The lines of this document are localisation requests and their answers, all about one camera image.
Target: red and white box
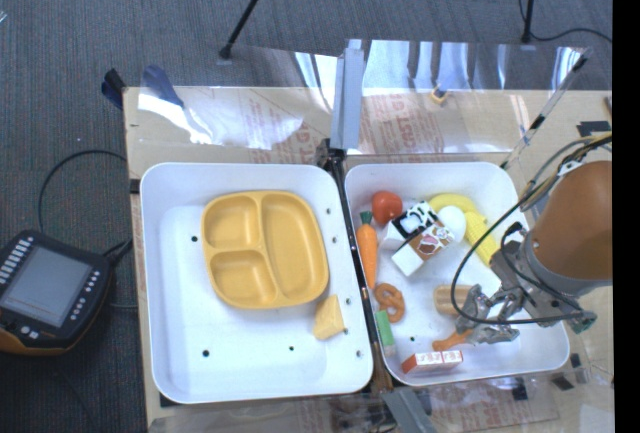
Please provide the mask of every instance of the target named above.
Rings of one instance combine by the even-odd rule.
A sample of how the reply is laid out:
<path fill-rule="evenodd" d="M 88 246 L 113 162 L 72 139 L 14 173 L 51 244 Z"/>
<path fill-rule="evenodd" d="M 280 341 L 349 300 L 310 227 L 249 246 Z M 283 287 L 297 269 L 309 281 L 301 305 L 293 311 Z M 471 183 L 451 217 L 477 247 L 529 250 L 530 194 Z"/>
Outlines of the red and white box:
<path fill-rule="evenodd" d="M 462 363 L 462 361 L 462 351 L 459 350 L 414 353 L 402 362 L 402 370 L 405 374 L 442 371 L 451 369 Z"/>

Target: black cable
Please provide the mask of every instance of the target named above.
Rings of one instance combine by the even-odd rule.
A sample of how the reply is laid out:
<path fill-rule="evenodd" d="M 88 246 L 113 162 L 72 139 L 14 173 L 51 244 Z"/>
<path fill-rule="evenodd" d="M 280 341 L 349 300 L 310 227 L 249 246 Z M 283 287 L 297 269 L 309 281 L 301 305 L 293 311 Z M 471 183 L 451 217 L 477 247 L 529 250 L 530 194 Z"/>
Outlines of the black cable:
<path fill-rule="evenodd" d="M 69 161 L 71 161 L 72 159 L 75 159 L 77 157 L 80 156 L 85 156 L 88 154 L 107 154 L 110 156 L 114 156 L 117 157 L 118 159 L 122 160 L 122 161 L 126 161 L 126 159 L 124 157 L 122 157 L 120 154 L 117 154 L 115 152 L 111 152 L 109 150 L 102 150 L 102 149 L 91 149 L 91 150 L 82 150 L 80 152 L 76 152 L 74 154 L 71 154 L 70 156 L 64 158 L 62 161 L 60 161 L 59 163 L 57 163 L 50 171 L 49 174 L 47 175 L 47 177 L 44 180 L 44 183 L 42 184 L 42 186 L 40 187 L 40 195 L 38 196 L 38 226 L 40 228 L 40 232 L 42 232 L 44 234 L 44 227 L 43 227 L 43 222 L 42 222 L 42 200 L 44 198 L 44 192 L 45 189 L 47 188 L 47 184 L 49 184 L 49 181 L 51 180 L 51 178 L 53 177 L 53 175 L 66 163 L 68 163 Z"/>
<path fill-rule="evenodd" d="M 565 158 L 560 163 L 560 167 L 562 167 L 562 165 L 572 160 L 578 161 L 578 162 L 582 161 L 590 151 L 592 151 L 593 149 L 602 147 L 604 145 L 607 145 L 608 143 L 611 143 L 612 140 L 613 140 L 613 133 L 611 131 L 602 136 L 595 137 L 589 143 L 584 144 L 582 147 L 579 147 L 571 154 L 568 154 L 567 156 L 565 156 Z"/>
<path fill-rule="evenodd" d="M 107 257 L 107 259 L 109 259 L 111 266 L 115 267 L 120 263 L 122 258 L 131 251 L 131 248 L 133 248 L 133 239 L 129 239 L 128 241 L 123 241 L 121 243 L 118 243 L 115 246 L 112 246 L 102 255 Z M 116 250 L 118 250 L 117 254 L 111 255 L 111 253 L 115 252 Z M 129 305 L 124 303 L 109 303 L 109 306 L 114 307 L 116 309 L 137 309 L 138 308 L 137 305 Z"/>
<path fill-rule="evenodd" d="M 465 319 L 468 319 L 468 320 L 473 321 L 475 323 L 482 323 L 482 324 L 486 324 L 486 325 L 523 325 L 523 324 L 533 324 L 533 323 L 549 323 L 549 322 L 552 322 L 552 321 L 561 321 L 563 319 L 577 319 L 577 318 L 581 318 L 581 317 L 583 317 L 585 315 L 584 311 L 580 311 L 580 312 L 577 312 L 577 313 L 558 314 L 556 316 L 541 317 L 541 318 L 537 318 L 537 319 L 510 319 L 510 320 L 481 319 L 481 318 L 478 318 L 478 317 L 475 317 L 475 316 L 471 316 L 471 315 L 467 314 L 466 312 L 464 312 L 458 306 L 458 304 L 456 302 L 456 298 L 455 298 L 456 284 L 458 282 L 458 278 L 460 277 L 460 273 L 462 272 L 462 269 L 465 267 L 465 265 L 467 264 L 467 262 L 471 258 L 471 255 L 484 242 L 484 240 L 487 238 L 487 236 L 490 235 L 490 233 L 493 232 L 493 230 L 498 225 L 500 225 L 506 218 L 508 218 L 511 213 L 513 213 L 518 207 L 520 207 L 521 204 L 523 204 L 526 200 L 528 200 L 530 195 L 532 195 L 533 193 L 537 192 L 539 187 L 540 186 L 534 188 L 531 191 L 530 194 L 525 195 L 523 198 L 518 200 L 518 202 L 516 202 L 515 205 L 510 207 L 507 210 L 506 213 L 504 213 L 500 218 L 498 218 L 498 220 L 493 225 L 491 225 L 491 227 L 489 227 L 487 229 L 487 231 L 482 236 L 480 236 L 480 238 L 473 244 L 471 249 L 466 253 L 466 255 L 463 257 L 462 261 L 460 262 L 460 265 L 458 266 L 458 269 L 456 270 L 456 273 L 454 274 L 453 279 L 451 281 L 451 293 L 450 294 L 451 294 L 451 304 L 453 305 L 453 308 L 456 310 L 456 312 L 458 312 L 458 314 L 460 314 Z"/>
<path fill-rule="evenodd" d="M 520 5 L 520 16 L 522 17 L 523 21 L 526 21 L 526 17 L 525 17 L 525 14 L 524 14 L 524 9 L 522 7 L 522 0 L 518 0 L 518 4 Z M 565 35 L 568 35 L 570 33 L 575 33 L 575 32 L 578 32 L 578 31 L 585 31 L 587 33 L 592 33 L 593 35 L 597 35 L 599 37 L 604 38 L 610 44 L 613 44 L 613 39 L 611 37 L 608 37 L 604 33 L 601 33 L 599 31 L 596 31 L 595 29 L 591 29 L 591 28 L 572 28 L 572 29 L 568 29 L 566 31 L 563 31 L 562 33 L 559 33 L 559 34 L 551 36 L 551 37 L 538 37 L 538 36 L 534 35 L 531 31 L 529 31 L 529 34 L 531 35 L 532 38 L 535 38 L 536 40 L 538 40 L 540 42 L 550 42 L 551 40 L 556 40 L 556 39 L 561 38 L 561 37 L 563 37 Z"/>
<path fill-rule="evenodd" d="M 571 143 L 566 144 L 564 147 L 562 147 L 560 150 L 556 151 L 555 154 L 553 154 L 551 157 L 549 157 L 543 163 L 543 165 L 538 169 L 536 174 L 527 183 L 527 186 L 524 189 L 524 191 L 522 192 L 522 195 L 529 193 L 529 191 L 533 188 L 533 186 L 535 186 L 537 184 L 538 178 L 545 172 L 547 167 L 550 166 L 558 157 L 560 157 L 564 152 L 569 150 L 574 145 L 582 144 L 583 146 L 588 146 L 589 148 L 587 148 L 587 152 L 589 150 L 594 149 L 594 148 L 603 148 L 605 150 L 608 150 L 609 152 L 613 152 L 613 149 L 611 147 L 607 146 L 607 144 L 609 144 L 609 143 L 611 143 L 611 136 L 610 135 L 606 136 L 606 137 L 602 137 L 602 136 L 601 137 L 585 136 L 583 138 L 579 138 L 579 139 L 577 139 L 577 140 L 575 140 L 575 141 L 573 141 Z M 565 156 L 562 159 L 562 163 L 556 168 L 556 177 L 554 177 L 552 179 L 552 182 L 551 181 L 549 181 L 549 182 L 545 181 L 545 182 L 547 182 L 547 186 L 549 186 L 549 189 L 551 188 L 551 185 L 557 181 L 557 173 L 559 172 L 559 170 L 560 170 L 560 168 L 562 167 L 563 164 L 565 164 L 569 160 L 580 161 L 582 158 L 584 158 L 585 155 L 586 155 L 586 152 L 583 153 L 582 150 L 576 149 L 573 152 L 571 152 L 571 154 L 569 154 L 568 156 Z M 521 206 L 520 210 L 524 212 L 524 211 L 527 211 L 527 210 L 531 209 L 538 202 L 538 200 L 535 200 L 532 203 L 523 204 Z"/>
<path fill-rule="evenodd" d="M 60 367 L 60 363 L 58 362 L 57 359 L 54 360 L 54 364 L 55 364 L 56 371 L 58 372 L 58 374 L 60 374 L 60 376 L 62 376 L 62 379 L 69 386 L 69 388 L 71 389 L 73 394 L 76 396 L 78 401 L 80 401 L 80 404 L 82 405 L 82 408 L 84 409 L 84 412 L 87 414 L 87 417 L 89 417 L 89 421 L 91 422 L 91 425 L 93 426 L 94 431 L 101 431 L 101 428 L 98 427 L 98 425 L 96 424 L 95 419 L 93 418 L 93 414 L 91 413 L 91 410 L 89 409 L 89 405 L 87 405 L 87 402 L 83 399 L 83 397 L 80 394 L 80 392 L 76 389 L 75 385 L 71 382 L 71 379 L 69 378 L 69 376 L 67 376 L 67 374 L 62 370 L 62 367 Z"/>
<path fill-rule="evenodd" d="M 520 222 L 517 222 L 517 225 L 519 225 L 520 228 L 522 228 L 522 225 L 520 224 Z M 566 303 L 570 307 L 573 307 L 573 308 L 578 309 L 578 310 L 582 310 L 582 307 L 580 307 L 573 300 L 570 300 L 569 298 L 564 296 L 562 293 L 559 293 L 558 291 L 556 291 L 552 287 L 549 287 L 544 282 L 542 282 L 540 280 L 535 280 L 535 279 L 531 278 L 530 276 L 525 275 L 524 273 L 522 273 L 522 271 L 520 271 L 516 267 L 515 263 L 511 260 L 511 255 L 504 251 L 505 240 L 507 239 L 507 237 L 510 234 L 513 234 L 513 232 L 515 232 L 515 230 L 513 232 L 510 232 L 510 230 L 511 229 L 507 229 L 507 231 L 505 231 L 504 235 L 502 236 L 502 239 L 500 240 L 500 250 L 502 251 L 502 255 L 504 256 L 505 262 L 507 263 L 509 268 L 511 268 L 511 271 L 513 271 L 516 275 L 518 275 L 520 278 L 522 278 L 526 282 L 529 282 L 532 286 L 537 287 L 538 289 L 541 289 L 542 291 L 549 293 L 555 299 L 563 301 L 564 303 Z"/>

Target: pretzel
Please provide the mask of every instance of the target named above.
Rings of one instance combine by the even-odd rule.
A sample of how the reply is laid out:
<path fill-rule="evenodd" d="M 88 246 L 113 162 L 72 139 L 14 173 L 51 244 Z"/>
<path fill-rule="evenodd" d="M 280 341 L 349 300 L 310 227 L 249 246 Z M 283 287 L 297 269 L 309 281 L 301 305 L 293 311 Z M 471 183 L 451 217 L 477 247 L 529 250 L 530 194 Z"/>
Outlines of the pretzel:
<path fill-rule="evenodd" d="M 380 310 L 386 310 L 389 322 L 397 323 L 404 316 L 404 297 L 402 293 L 391 284 L 378 284 L 373 291 L 376 300 L 380 304 Z"/>

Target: box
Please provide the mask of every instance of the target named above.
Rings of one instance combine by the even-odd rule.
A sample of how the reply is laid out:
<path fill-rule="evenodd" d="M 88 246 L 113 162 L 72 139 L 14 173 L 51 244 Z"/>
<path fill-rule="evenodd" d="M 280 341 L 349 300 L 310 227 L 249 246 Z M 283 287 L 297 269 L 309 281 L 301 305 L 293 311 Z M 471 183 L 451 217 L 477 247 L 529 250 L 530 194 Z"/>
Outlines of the box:
<path fill-rule="evenodd" d="M 363 163 L 353 166 L 345 177 L 345 194 L 354 225 L 362 210 L 370 208 L 372 195 L 387 190 L 403 199 L 410 207 L 441 193 L 456 193 L 470 198 L 480 213 L 493 224 L 518 201 L 509 174 L 499 166 L 484 161 L 452 163 Z M 492 235 L 500 240 L 514 222 L 527 226 L 518 210 L 509 215 Z M 433 385 L 523 373 L 551 371 L 561 367 L 569 356 L 569 340 L 562 322 L 549 328 L 537 324 L 517 325 L 520 335 L 512 342 L 457 345 L 464 361 L 454 371 L 412 372 L 405 374 L 401 364 L 415 353 L 433 351 L 432 342 L 448 338 L 455 330 L 455 316 L 442 314 L 435 308 L 433 293 L 441 285 L 450 285 L 470 245 L 466 241 L 447 246 L 410 277 L 393 263 L 393 251 L 378 254 L 377 282 L 387 282 L 400 290 L 405 300 L 403 318 L 391 325 L 396 354 L 384 356 L 388 371 L 398 381 L 410 386 Z M 460 285 L 480 284 L 487 296 L 495 293 L 498 277 L 474 253 L 469 257 L 458 279 Z M 372 312 L 378 303 L 371 294 Z M 519 312 L 513 319 L 529 316 Z"/>
<path fill-rule="evenodd" d="M 430 351 L 428 353 L 414 353 L 401 367 L 405 374 L 423 371 L 449 371 L 463 362 L 462 351 Z"/>
<path fill-rule="evenodd" d="M 214 198 L 269 188 L 296 193 L 313 209 L 329 282 L 315 300 L 241 309 L 216 295 L 200 222 Z M 153 379 L 183 404 L 352 393 L 373 358 L 364 308 L 333 178 L 310 165 L 161 163 L 140 186 Z M 337 295 L 345 331 L 313 335 L 316 304 Z"/>

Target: yellow divided plate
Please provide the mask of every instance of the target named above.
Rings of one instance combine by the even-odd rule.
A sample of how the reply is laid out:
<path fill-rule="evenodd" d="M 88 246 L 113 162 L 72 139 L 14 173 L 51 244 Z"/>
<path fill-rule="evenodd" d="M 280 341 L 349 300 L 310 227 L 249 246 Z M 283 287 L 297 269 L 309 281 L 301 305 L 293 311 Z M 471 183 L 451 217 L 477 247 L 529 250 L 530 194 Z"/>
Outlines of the yellow divided plate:
<path fill-rule="evenodd" d="M 293 193 L 220 196 L 205 207 L 201 233 L 211 285 L 229 305 L 298 305 L 317 298 L 329 281 L 316 217 Z"/>

